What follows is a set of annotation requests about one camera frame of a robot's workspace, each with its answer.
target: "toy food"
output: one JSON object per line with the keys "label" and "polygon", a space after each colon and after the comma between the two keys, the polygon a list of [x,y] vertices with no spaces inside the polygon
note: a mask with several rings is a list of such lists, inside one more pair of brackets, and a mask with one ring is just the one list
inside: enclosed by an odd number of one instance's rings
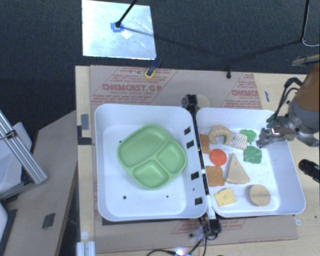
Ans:
{"label": "toy food", "polygon": [[233,147],[239,150],[245,150],[248,144],[248,137],[246,135],[233,132],[232,141],[225,143],[227,146]]}
{"label": "toy food", "polygon": [[220,192],[215,193],[214,198],[218,206],[226,206],[237,201],[231,187],[225,188]]}
{"label": "toy food", "polygon": [[253,130],[242,129],[240,134],[246,135],[248,137],[248,142],[253,142],[257,134]]}
{"label": "toy food", "polygon": [[200,141],[201,141],[202,153],[204,153],[204,154],[210,154],[208,136],[205,135],[205,134],[200,134]]}
{"label": "toy food", "polygon": [[230,143],[233,140],[232,131],[220,124],[214,125],[208,133],[208,139],[212,144],[217,144],[215,137],[219,136],[225,136],[225,143]]}
{"label": "toy food", "polygon": [[244,151],[244,159],[245,162],[250,162],[253,164],[260,164],[262,158],[262,152],[260,149],[254,146],[247,146]]}
{"label": "toy food", "polygon": [[250,181],[247,173],[239,163],[235,154],[232,154],[226,182],[232,184],[245,184]]}
{"label": "toy food", "polygon": [[223,150],[215,148],[210,152],[209,159],[216,166],[223,166],[227,162],[227,155]]}
{"label": "toy food", "polygon": [[223,186],[225,184],[224,172],[220,166],[206,166],[205,172],[209,187]]}
{"label": "toy food", "polygon": [[256,206],[267,206],[271,200],[268,189],[262,185],[253,185],[249,190],[249,198]]}

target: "yellow clip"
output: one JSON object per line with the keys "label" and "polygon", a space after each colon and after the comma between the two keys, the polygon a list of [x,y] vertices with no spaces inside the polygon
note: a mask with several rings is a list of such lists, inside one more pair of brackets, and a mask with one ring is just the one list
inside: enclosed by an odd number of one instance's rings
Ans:
{"label": "yellow clip", "polygon": [[145,71],[145,73],[144,73],[144,77],[145,77],[146,79],[151,79],[151,78],[154,76],[155,72],[156,72],[156,70],[153,70],[153,72],[151,73],[151,75],[147,75],[148,72],[149,72],[149,70],[150,70],[150,68],[148,68],[148,69]]}

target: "blue tape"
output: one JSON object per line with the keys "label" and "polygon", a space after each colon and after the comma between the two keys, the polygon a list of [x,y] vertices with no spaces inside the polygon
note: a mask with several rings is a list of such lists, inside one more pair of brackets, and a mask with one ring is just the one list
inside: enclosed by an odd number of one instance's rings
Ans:
{"label": "blue tape", "polygon": [[269,100],[269,94],[268,94],[266,91],[264,91],[264,94],[265,94],[266,100],[267,100],[268,102],[270,102],[270,100]]}
{"label": "blue tape", "polygon": [[152,75],[152,72],[155,70],[155,68],[156,68],[157,64],[159,63],[159,61],[160,61],[160,58],[158,56],[155,57],[154,61],[152,62],[151,66],[149,68],[149,71],[146,73],[146,75],[148,77],[150,77]]}
{"label": "blue tape", "polygon": [[112,31],[115,33],[122,32],[125,30],[125,27],[122,25],[120,25],[120,27],[117,28],[115,22],[110,23],[110,27],[111,27]]}

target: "green plate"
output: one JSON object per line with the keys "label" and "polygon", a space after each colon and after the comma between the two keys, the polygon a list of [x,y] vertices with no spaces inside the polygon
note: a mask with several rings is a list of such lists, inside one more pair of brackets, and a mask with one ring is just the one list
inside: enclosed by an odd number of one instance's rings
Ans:
{"label": "green plate", "polygon": [[187,165],[179,143],[161,126],[148,124],[131,133],[117,147],[117,159],[143,188],[160,189]]}

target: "blue sticker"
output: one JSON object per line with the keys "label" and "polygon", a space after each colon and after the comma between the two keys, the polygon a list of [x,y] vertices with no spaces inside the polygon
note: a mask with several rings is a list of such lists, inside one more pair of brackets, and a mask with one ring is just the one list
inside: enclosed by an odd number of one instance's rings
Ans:
{"label": "blue sticker", "polygon": [[116,23],[112,22],[110,23],[110,27],[112,29],[113,32],[117,33],[117,32],[122,32],[125,30],[124,26],[121,24],[119,28],[116,27]]}
{"label": "blue sticker", "polygon": [[264,94],[265,94],[266,100],[267,100],[268,102],[270,102],[270,100],[269,100],[269,94],[268,94],[266,91],[264,91]]}

